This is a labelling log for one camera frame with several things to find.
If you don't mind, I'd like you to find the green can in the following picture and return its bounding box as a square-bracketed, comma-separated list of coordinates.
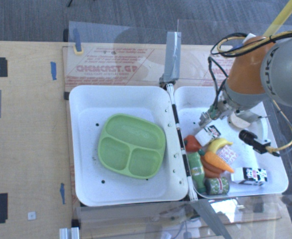
[204, 176, 230, 196]

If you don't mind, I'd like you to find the orange carrot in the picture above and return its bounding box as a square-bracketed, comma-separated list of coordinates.
[198, 148, 235, 174]

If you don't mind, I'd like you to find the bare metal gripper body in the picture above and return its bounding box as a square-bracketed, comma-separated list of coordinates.
[208, 99, 239, 121]

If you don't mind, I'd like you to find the red toy pepper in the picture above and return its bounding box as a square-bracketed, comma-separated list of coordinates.
[183, 134, 202, 153]

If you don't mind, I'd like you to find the brown cardboard board, red print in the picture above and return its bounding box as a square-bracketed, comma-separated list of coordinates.
[62, 42, 284, 222]

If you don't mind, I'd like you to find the thin black and white rod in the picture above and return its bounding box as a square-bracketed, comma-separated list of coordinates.
[166, 83, 199, 202]

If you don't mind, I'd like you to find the white carton, cow print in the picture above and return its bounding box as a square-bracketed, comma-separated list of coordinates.
[230, 167, 269, 186]

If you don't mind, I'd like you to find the yellow banana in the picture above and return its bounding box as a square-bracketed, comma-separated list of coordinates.
[206, 137, 234, 154]

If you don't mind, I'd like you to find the green divided plate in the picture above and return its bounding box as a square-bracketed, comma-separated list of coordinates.
[97, 113, 167, 180]

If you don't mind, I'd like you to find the orange-brown sausage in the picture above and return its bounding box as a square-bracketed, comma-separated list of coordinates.
[199, 155, 224, 179]

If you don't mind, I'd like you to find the green plastic bottle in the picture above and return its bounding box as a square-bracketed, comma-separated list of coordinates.
[187, 151, 207, 194]

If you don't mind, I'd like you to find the black cylinder on white bracket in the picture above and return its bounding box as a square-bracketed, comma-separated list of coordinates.
[235, 110, 273, 155]

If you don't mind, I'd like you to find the white carton, black red print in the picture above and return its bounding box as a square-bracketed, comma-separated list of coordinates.
[195, 124, 222, 147]

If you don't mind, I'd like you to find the white and pink packet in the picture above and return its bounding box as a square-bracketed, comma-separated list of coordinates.
[217, 145, 238, 166]

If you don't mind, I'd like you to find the white plastic tray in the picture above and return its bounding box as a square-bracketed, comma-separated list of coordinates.
[68, 84, 190, 207]
[174, 86, 290, 200]

